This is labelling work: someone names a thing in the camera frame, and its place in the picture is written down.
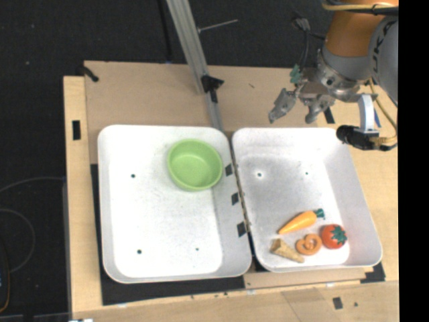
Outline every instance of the wooden table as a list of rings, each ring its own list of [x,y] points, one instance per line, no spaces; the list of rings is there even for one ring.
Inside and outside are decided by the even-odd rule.
[[[205,100],[194,88],[186,65],[86,61],[99,77],[64,77],[70,309],[74,318],[97,321],[394,321],[399,319],[397,149],[363,152],[351,148],[355,168],[383,246],[385,281],[361,284],[372,268],[311,273],[245,274],[246,287],[232,292],[166,297],[122,305],[103,305],[90,165],[97,163],[97,135],[116,123],[210,126]],[[227,135],[242,127],[333,127],[359,125],[356,104],[337,102],[335,124],[321,115],[306,125],[307,108],[297,103],[269,124],[267,114],[289,69],[211,66],[225,80],[218,91]],[[380,101],[396,108],[380,91]],[[394,130],[379,112],[381,135]],[[343,307],[336,309],[334,302]]]

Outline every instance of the white tray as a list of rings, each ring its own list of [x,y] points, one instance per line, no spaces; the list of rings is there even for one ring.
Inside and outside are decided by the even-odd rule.
[[[248,128],[233,135],[233,149],[243,202],[261,265],[272,272],[373,266],[381,244],[347,145],[328,128]],[[301,231],[278,235],[289,219],[322,208],[325,220]],[[347,232],[338,250],[322,247],[305,262],[269,251],[275,238],[294,247],[307,233],[337,223]]]
[[[211,127],[111,125],[99,134],[103,262],[118,282],[222,278],[250,267],[233,166],[201,192],[170,179],[168,150],[185,138],[208,142],[224,167],[232,164],[228,139]]]

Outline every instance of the orange pretzel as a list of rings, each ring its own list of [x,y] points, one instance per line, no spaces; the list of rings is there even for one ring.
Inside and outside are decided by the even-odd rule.
[[[309,233],[304,239],[296,242],[295,248],[304,255],[313,255],[322,247],[322,239],[315,233]]]

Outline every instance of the toy food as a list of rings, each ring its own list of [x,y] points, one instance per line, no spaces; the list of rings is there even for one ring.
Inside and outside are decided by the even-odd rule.
[[[315,211],[305,211],[300,213],[298,216],[287,222],[279,231],[279,234],[289,233],[310,227],[315,224],[318,217],[324,218],[323,209],[317,209]]]
[[[337,249],[345,245],[347,241],[346,232],[341,225],[329,224],[322,230],[322,242],[327,248]]]
[[[322,247],[322,239],[315,233],[309,233],[305,238],[299,239],[296,244],[296,250],[304,255],[314,255]]]
[[[284,258],[303,263],[304,258],[292,247],[286,244],[282,239],[275,239],[269,249],[274,254],[283,256]]]

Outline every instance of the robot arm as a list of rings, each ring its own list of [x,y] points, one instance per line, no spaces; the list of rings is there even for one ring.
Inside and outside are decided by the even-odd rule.
[[[297,99],[308,106],[306,123],[315,121],[336,100],[358,103],[360,127],[344,125],[337,136],[363,150],[388,150],[374,128],[377,95],[358,91],[374,80],[397,105],[398,4],[399,0],[322,0],[334,16],[316,68],[294,68],[291,82],[296,89],[282,90],[269,113],[270,122],[285,115]]]

